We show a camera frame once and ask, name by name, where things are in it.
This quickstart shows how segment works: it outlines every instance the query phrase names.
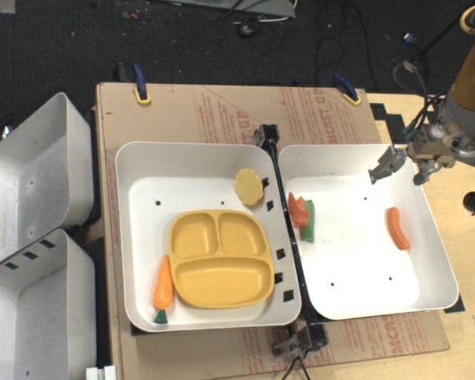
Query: orange sausage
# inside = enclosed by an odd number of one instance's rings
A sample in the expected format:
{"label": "orange sausage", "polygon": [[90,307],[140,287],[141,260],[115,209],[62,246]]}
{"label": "orange sausage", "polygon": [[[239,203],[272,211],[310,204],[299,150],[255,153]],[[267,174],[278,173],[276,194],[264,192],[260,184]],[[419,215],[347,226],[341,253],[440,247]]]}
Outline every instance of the orange sausage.
{"label": "orange sausage", "polygon": [[156,324],[167,324],[165,310],[171,305],[174,298],[173,276],[169,256],[164,255],[158,270],[157,282],[153,292],[153,305],[159,310],[154,322]]}
{"label": "orange sausage", "polygon": [[393,237],[394,243],[401,250],[410,248],[410,242],[406,239],[405,234],[399,225],[399,210],[396,207],[391,207],[387,212],[387,223],[389,224],[389,232]]}

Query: yellow cookie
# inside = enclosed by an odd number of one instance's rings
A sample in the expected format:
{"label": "yellow cookie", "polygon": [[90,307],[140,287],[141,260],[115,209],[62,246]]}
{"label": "yellow cookie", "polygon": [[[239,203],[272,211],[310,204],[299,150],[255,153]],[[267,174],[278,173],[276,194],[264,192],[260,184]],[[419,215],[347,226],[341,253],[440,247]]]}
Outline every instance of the yellow cookie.
{"label": "yellow cookie", "polygon": [[255,170],[241,169],[236,175],[234,187],[239,199],[245,206],[253,206],[264,197],[262,179]]}

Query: table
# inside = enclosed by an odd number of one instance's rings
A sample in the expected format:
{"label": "table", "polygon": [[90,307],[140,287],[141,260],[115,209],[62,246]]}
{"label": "table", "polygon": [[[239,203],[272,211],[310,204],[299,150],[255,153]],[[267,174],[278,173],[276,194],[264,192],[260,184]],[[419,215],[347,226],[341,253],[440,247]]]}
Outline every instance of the table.
{"label": "table", "polygon": [[[118,116],[115,111],[117,108],[120,108],[119,104],[111,104],[109,96],[106,96],[106,94],[109,95],[109,90],[113,89],[116,90],[117,94],[114,98],[119,101],[121,100],[120,97],[126,94],[130,89],[130,86],[127,88],[121,84],[117,85],[116,88],[110,84],[99,86],[97,90],[97,137],[99,142],[99,162],[102,176],[102,207],[104,233],[106,238],[106,264],[108,267],[107,279],[112,359],[114,364],[117,365],[119,378],[124,378],[123,373],[130,373],[131,365],[136,364],[140,359],[144,359],[144,353],[146,353],[145,351],[148,348],[151,348],[151,345],[147,344],[145,337],[139,336],[135,339],[131,339],[127,335],[127,332],[130,332],[130,328],[127,328],[127,319],[123,317],[123,308],[120,307],[120,302],[123,302],[123,284],[120,282],[119,276],[116,274],[120,273],[120,266],[119,264],[114,263],[115,257],[117,254],[119,255],[120,251],[116,248],[116,244],[113,246],[109,240],[112,235],[119,235],[117,232],[112,232],[113,227],[116,227],[116,221],[113,225],[112,216],[108,212],[109,209],[116,205],[112,204],[113,198],[112,196],[109,196],[109,189],[113,190],[113,188],[108,186],[111,181],[108,180],[108,172],[112,171],[112,166],[110,167],[109,164],[106,164],[106,155],[109,155],[106,151],[110,150],[109,136],[105,134],[106,118],[108,119],[109,117]],[[169,94],[174,94],[175,91],[177,91],[177,87],[172,85],[161,85],[160,89],[167,92],[164,93],[165,97],[168,97]],[[256,92],[256,90],[253,89],[261,88],[238,88],[237,86],[234,86],[231,87],[231,89],[241,89],[237,95],[242,96],[243,94]],[[288,101],[288,97],[283,97],[281,94],[279,93],[279,100],[276,105],[283,105]],[[225,104],[225,101],[218,101],[219,107],[213,108],[211,110],[212,112],[208,112],[208,105],[211,107],[211,101],[210,104],[208,104],[207,101],[204,104],[204,100],[205,99],[203,98],[201,102],[198,102],[194,94],[193,101],[192,98],[189,103],[188,99],[185,101],[188,107],[191,108],[192,106],[195,106],[194,109],[197,115],[196,122],[199,123],[199,127],[202,125],[202,129],[207,129],[207,125],[204,123],[209,120],[208,114],[220,114],[222,118],[222,114],[225,115],[227,109],[225,111],[222,110],[222,103]],[[367,100],[370,103],[383,103],[388,113],[402,114],[405,122],[410,121],[422,107],[421,98],[409,95],[368,94]],[[129,120],[133,120],[134,114],[140,114],[140,111],[149,110],[147,108],[132,108],[128,115],[130,117]],[[162,126],[162,117],[165,116],[165,109],[157,108],[157,111],[156,114],[158,115],[158,118],[155,119],[155,123],[150,125],[149,128],[137,127],[137,133],[134,135],[135,140],[169,140],[169,131],[171,131],[169,127],[171,127],[171,125],[169,122],[166,122]],[[239,109],[236,110],[235,114],[239,115]],[[362,124],[369,127],[369,120],[366,118],[369,118],[369,114],[365,115],[357,112],[355,112],[355,114],[358,118],[364,117],[356,123],[357,125]],[[230,121],[225,121],[224,119],[225,117],[222,118],[222,125],[227,125],[225,122]],[[123,117],[122,120],[123,122],[126,122],[127,117]],[[257,120],[254,121],[253,118],[244,118],[241,119],[241,121],[247,121],[249,123],[247,131],[253,127],[254,122],[257,122]],[[201,134],[199,130],[194,128],[193,123],[194,120],[191,120],[189,117],[187,117],[187,119],[177,120],[178,128],[184,132],[183,135],[177,136],[177,140],[182,136],[184,142],[211,142],[212,139],[218,138],[220,134],[220,136],[225,135],[228,140],[236,139],[237,142],[238,137],[231,133],[232,128],[223,128],[222,131],[207,131],[207,134]],[[389,135],[385,123],[377,122],[376,125],[380,139],[384,143],[389,142]],[[361,142],[370,143],[376,142],[377,136],[378,135],[373,131],[368,131],[364,133],[363,136],[359,135],[359,139]],[[117,139],[112,145],[119,145],[119,142],[120,139]],[[463,312],[441,312],[439,314],[450,344],[450,349],[419,355],[367,360],[358,363],[311,367],[309,368],[309,373],[312,379],[391,379],[399,378],[400,376],[408,379],[475,379],[475,216],[472,216],[462,206],[464,195],[467,192],[475,191],[475,169],[463,164],[457,164],[453,169],[442,170],[431,176],[431,182],[424,185],[424,191],[426,192],[440,235],[446,246],[446,251],[458,280],[462,300],[465,305],[465,311]],[[210,343],[214,341],[214,339],[218,339],[219,336],[221,336],[220,332],[209,331],[203,340]],[[194,351],[194,359],[197,359],[196,357],[198,353],[203,353],[205,348],[210,347],[210,345],[206,344],[198,345],[197,349],[201,349],[202,351]],[[130,356],[131,348],[137,348],[135,350],[135,356]],[[124,354],[128,354],[127,359],[124,359]],[[176,364],[176,362],[176,359],[172,358],[172,363]],[[187,365],[193,363],[193,361],[184,362],[184,364]],[[232,365],[232,362],[221,362],[221,365]],[[234,378],[271,380],[281,378],[282,376],[282,372],[277,372]],[[303,376],[304,374],[302,374],[302,372],[291,374],[291,378],[304,378]]]}

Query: dark carpet floor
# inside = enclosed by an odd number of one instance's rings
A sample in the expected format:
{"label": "dark carpet floor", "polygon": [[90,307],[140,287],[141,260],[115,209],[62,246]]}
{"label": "dark carpet floor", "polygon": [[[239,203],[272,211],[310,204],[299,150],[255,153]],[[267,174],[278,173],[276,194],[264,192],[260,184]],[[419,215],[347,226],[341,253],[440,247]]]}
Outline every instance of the dark carpet floor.
{"label": "dark carpet floor", "polygon": [[[84,112],[118,62],[140,63],[148,82],[330,86],[338,72],[371,92],[420,91],[394,67],[474,1],[301,0],[296,20],[246,39],[232,25],[243,13],[222,21],[224,11],[166,2],[16,0],[15,14],[0,13],[0,120],[17,126],[59,91]],[[429,93],[450,87],[473,42],[453,27],[420,60]]]}

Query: hole in tray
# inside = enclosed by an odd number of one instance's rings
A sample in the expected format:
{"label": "hole in tray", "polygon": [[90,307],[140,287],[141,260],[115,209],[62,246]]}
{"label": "hole in tray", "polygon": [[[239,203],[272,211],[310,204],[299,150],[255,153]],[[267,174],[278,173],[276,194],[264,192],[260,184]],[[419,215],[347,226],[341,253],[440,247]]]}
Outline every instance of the hole in tray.
{"label": "hole in tray", "polygon": [[283,292],[283,302],[287,302],[294,299],[294,290],[287,290]]}
{"label": "hole in tray", "polygon": [[44,239],[44,240],[42,240],[42,241],[39,241],[39,243],[40,243],[41,245],[44,245],[44,246],[45,246],[46,248],[48,248],[48,249],[53,249],[53,248],[56,246],[54,243],[52,243],[52,242],[50,242],[50,241],[48,241],[48,240],[46,240],[46,239]]}
{"label": "hole in tray", "polygon": [[37,257],[39,257],[39,255],[36,255],[35,253],[31,253],[31,252],[25,252],[25,253],[23,253],[23,256],[28,257],[31,260],[34,260]]}
{"label": "hole in tray", "polygon": [[10,263],[10,262],[7,262],[6,264],[4,264],[4,266],[6,268],[9,268],[10,270],[16,270],[17,268],[19,268],[19,266],[17,266],[16,264],[14,263]]}
{"label": "hole in tray", "polygon": [[283,282],[283,273],[275,273],[275,284]]}

